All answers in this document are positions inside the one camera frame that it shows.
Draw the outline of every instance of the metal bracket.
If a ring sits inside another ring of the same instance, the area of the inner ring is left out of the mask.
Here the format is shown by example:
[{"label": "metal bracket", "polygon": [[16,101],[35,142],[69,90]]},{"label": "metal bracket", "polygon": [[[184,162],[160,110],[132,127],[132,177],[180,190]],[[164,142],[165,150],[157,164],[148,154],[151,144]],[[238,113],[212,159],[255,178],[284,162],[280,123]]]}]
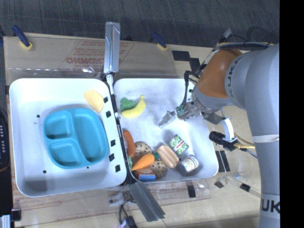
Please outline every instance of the metal bracket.
[{"label": "metal bracket", "polygon": [[201,112],[200,115],[208,122],[211,122],[215,125],[217,125],[219,123],[221,123],[223,125],[224,131],[225,131],[225,138],[223,138],[223,140],[231,143],[231,142],[235,141],[236,139],[238,139],[234,136],[233,126],[230,121],[230,117],[225,118],[225,117],[219,116],[215,113],[206,114],[204,112]]},{"label": "metal bracket", "polygon": [[234,137],[234,131],[230,118],[225,118],[224,120],[220,121],[220,123],[223,125],[225,131],[225,138],[223,138],[223,140],[229,143],[235,141],[237,138]]},{"label": "metal bracket", "polygon": [[104,74],[118,72],[120,46],[120,24],[106,22],[105,24],[105,50]]},{"label": "metal bracket", "polygon": [[10,215],[0,217],[0,228],[10,228]]}]

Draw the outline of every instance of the black carpet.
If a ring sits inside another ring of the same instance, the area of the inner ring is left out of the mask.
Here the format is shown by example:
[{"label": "black carpet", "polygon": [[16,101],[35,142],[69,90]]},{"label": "black carpet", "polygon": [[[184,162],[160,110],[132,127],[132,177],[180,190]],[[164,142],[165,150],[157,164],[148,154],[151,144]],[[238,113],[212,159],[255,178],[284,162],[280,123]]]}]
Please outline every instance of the black carpet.
[{"label": "black carpet", "polygon": [[[121,24],[121,39],[213,47],[227,28],[236,41],[279,42],[280,0],[0,0],[7,36],[24,32],[105,37],[107,21]],[[4,58],[0,48],[0,106],[5,108]]]}]

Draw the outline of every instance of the blue object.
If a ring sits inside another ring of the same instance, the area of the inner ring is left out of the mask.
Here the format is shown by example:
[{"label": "blue object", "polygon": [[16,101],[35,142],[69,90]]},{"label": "blue object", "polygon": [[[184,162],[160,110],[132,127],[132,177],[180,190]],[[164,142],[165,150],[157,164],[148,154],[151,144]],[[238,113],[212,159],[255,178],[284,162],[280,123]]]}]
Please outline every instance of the blue object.
[{"label": "blue object", "polygon": [[3,37],[5,37],[5,33],[0,26],[0,47],[3,47]]},{"label": "blue object", "polygon": [[153,39],[154,39],[158,44],[160,44],[163,48],[166,48],[166,47],[167,47],[165,41],[163,40],[163,38],[162,38],[159,34],[157,34],[157,33],[155,33],[155,32],[152,32],[152,33],[150,34],[150,37],[153,38]]},{"label": "blue object", "polygon": [[20,41],[26,46],[29,47],[30,43],[27,39],[27,37],[25,36],[25,34],[23,33],[23,31],[17,26],[17,25],[13,25],[11,28],[14,33],[16,34],[16,36],[19,37]]},{"label": "blue object", "polygon": [[150,169],[140,169],[136,172],[136,177],[140,181],[155,181],[156,175]]},{"label": "blue object", "polygon": [[49,114],[43,122],[47,152],[61,168],[80,168],[102,161],[109,151],[104,126],[98,115],[86,108]]}]

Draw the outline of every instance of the orange carrot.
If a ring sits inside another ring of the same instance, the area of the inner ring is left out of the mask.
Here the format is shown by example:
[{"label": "orange carrot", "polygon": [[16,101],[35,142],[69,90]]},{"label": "orange carrot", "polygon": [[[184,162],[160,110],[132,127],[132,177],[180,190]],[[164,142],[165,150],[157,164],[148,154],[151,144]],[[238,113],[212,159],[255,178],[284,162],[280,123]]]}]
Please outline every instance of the orange carrot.
[{"label": "orange carrot", "polygon": [[151,153],[146,154],[135,163],[135,165],[132,167],[132,170],[135,171],[135,170],[138,170],[141,168],[145,168],[145,167],[153,164],[154,161],[155,161],[154,154],[151,154]]},{"label": "orange carrot", "polygon": [[128,156],[131,156],[131,158],[133,158],[135,155],[135,143],[134,143],[133,137],[128,130],[123,131],[123,136],[128,145],[127,154],[128,154]]}]

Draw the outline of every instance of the blue divided tray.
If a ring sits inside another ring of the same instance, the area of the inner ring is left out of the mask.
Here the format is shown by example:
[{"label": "blue divided tray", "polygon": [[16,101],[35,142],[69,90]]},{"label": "blue divided tray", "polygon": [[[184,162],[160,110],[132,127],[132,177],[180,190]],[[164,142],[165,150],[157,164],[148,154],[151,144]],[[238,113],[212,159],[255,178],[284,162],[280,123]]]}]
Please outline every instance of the blue divided tray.
[{"label": "blue divided tray", "polygon": [[49,114],[43,122],[43,135],[51,160],[61,168],[93,165],[108,155],[104,126],[98,115],[86,108]]}]

